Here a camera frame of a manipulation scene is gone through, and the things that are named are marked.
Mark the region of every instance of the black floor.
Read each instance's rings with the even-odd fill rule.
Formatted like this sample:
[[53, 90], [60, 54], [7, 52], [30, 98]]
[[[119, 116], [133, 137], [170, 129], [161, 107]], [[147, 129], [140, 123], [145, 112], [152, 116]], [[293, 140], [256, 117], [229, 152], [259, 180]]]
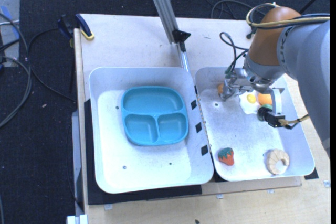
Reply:
[[[234, 0], [220, 11], [219, 0], [172, 0], [176, 17], [245, 19], [248, 6], [276, 2], [297, 11], [330, 13], [330, 0]], [[77, 13], [157, 16], [152, 0], [20, 0], [20, 30], [27, 43], [57, 28], [67, 15], [73, 26]], [[20, 42], [20, 61], [27, 52]], [[32, 92], [14, 118], [0, 129], [0, 196], [5, 223], [64, 223], [75, 214], [67, 171], [72, 180], [71, 115], [76, 110], [71, 79], [73, 49], [58, 30], [41, 34], [30, 46], [34, 72]], [[0, 71], [0, 121], [20, 103], [27, 76], [21, 67]]]

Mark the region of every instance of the wooden table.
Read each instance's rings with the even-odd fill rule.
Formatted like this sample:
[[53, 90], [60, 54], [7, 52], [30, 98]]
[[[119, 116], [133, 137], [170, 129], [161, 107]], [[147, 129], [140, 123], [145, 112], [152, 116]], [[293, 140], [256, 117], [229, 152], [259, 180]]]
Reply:
[[[159, 200], [89, 205], [86, 178], [84, 102], [89, 99], [88, 77], [96, 67], [180, 67], [175, 45], [165, 35], [159, 17], [82, 14], [95, 35], [88, 41], [75, 29], [76, 76], [83, 211], [89, 223], [331, 223], [330, 160], [310, 120], [302, 128], [319, 178], [302, 177], [210, 181], [202, 195]], [[241, 20], [177, 18], [180, 30], [191, 33], [185, 42], [194, 77], [202, 67], [228, 66], [233, 50], [219, 38], [229, 33], [236, 46], [248, 48], [249, 26]], [[305, 115], [298, 85], [285, 76], [298, 115]]]

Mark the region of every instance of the white tray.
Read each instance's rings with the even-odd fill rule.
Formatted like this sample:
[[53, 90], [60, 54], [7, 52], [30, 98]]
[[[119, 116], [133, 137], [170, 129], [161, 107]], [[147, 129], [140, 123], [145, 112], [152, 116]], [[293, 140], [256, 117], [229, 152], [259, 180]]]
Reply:
[[[239, 97], [231, 97], [223, 102], [217, 86], [223, 83], [225, 70], [202, 68], [195, 75], [214, 165], [219, 176], [227, 181], [242, 181], [311, 174], [315, 163], [301, 124], [292, 130], [273, 128], [265, 121], [258, 120], [256, 114], [245, 114], [239, 106]], [[282, 114], [287, 120], [297, 119], [284, 78], [278, 79], [272, 87], [285, 89], [281, 94]], [[225, 147], [231, 147], [234, 151], [233, 166], [218, 160], [218, 151]], [[287, 170], [276, 176], [266, 167], [267, 153], [274, 148], [284, 150], [290, 157]]]
[[[183, 97], [189, 133], [183, 141], [161, 146], [138, 146], [125, 134], [121, 98], [137, 86], [165, 86]], [[89, 76], [94, 164], [98, 186], [107, 193], [198, 185], [214, 172], [202, 126], [194, 82], [182, 68], [100, 67]]]

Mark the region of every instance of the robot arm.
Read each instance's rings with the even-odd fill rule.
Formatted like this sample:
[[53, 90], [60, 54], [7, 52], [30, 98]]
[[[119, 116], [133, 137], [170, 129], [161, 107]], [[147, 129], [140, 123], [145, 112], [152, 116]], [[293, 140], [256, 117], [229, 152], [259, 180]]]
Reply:
[[330, 17], [304, 15], [275, 4], [263, 18], [244, 66], [224, 82], [222, 98], [236, 92], [271, 92], [284, 73], [298, 81], [300, 94], [330, 157]]

